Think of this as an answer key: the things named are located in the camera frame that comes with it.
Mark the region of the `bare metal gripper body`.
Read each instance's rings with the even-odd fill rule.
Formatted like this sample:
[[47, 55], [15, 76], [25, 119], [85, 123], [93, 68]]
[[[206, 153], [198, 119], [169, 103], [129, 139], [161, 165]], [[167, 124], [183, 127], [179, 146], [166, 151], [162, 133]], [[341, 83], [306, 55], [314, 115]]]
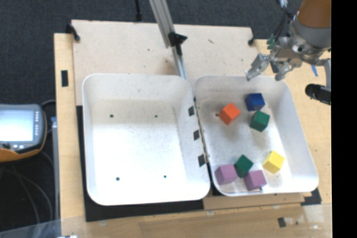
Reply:
[[269, 59], [274, 63], [287, 62], [299, 65], [304, 62], [310, 65], [322, 65], [321, 56], [331, 47], [318, 47], [310, 44], [300, 36], [279, 37], [270, 50]]

